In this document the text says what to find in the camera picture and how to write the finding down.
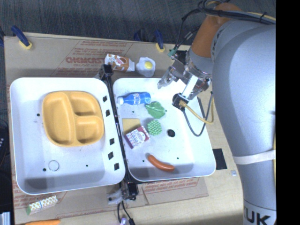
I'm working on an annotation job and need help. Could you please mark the black block with thin wires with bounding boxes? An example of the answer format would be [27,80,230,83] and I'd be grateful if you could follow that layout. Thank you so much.
[120,181,139,200]
[98,64,114,80]

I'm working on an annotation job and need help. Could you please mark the orange divided plate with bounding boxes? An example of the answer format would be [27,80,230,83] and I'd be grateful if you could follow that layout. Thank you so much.
[42,90,105,148]

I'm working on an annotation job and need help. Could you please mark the brown cardboard board red print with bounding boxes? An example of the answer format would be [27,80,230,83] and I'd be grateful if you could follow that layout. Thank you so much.
[3,31,244,225]

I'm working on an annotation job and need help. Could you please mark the green lettuce leaf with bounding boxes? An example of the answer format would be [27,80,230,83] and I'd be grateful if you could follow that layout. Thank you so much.
[145,101,166,120]

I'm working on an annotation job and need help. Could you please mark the black cylinder on white bracket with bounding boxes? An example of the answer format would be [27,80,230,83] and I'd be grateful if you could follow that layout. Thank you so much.
[172,75,200,110]

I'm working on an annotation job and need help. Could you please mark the orange sausage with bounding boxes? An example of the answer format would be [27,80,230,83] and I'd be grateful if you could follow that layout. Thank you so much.
[147,154,175,173]

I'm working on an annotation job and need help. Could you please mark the red and white carton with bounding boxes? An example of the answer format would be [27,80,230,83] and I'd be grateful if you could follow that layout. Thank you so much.
[124,125,151,150]

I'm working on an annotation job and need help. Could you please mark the blue plastic bottle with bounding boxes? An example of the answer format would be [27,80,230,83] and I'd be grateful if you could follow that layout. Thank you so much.
[117,91,152,106]

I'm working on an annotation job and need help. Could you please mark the white plastic tray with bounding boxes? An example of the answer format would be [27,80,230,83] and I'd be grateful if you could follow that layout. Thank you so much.
[9,76,126,195]
[112,77,217,183]

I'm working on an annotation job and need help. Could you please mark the green grapes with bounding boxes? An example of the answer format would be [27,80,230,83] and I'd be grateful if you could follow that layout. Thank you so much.
[147,119,163,136]

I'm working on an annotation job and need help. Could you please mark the white fried egg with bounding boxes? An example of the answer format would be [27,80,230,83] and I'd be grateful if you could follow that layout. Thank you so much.
[135,56,156,77]

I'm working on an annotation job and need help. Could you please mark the brown and white carton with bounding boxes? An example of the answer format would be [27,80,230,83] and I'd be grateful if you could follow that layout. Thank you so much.
[104,53,135,73]

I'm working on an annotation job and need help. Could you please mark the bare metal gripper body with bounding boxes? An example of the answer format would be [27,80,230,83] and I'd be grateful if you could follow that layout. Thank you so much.
[168,51,212,93]

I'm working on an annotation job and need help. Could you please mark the yellow cheese slice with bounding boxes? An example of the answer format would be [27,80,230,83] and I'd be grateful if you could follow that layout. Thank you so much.
[121,118,141,136]

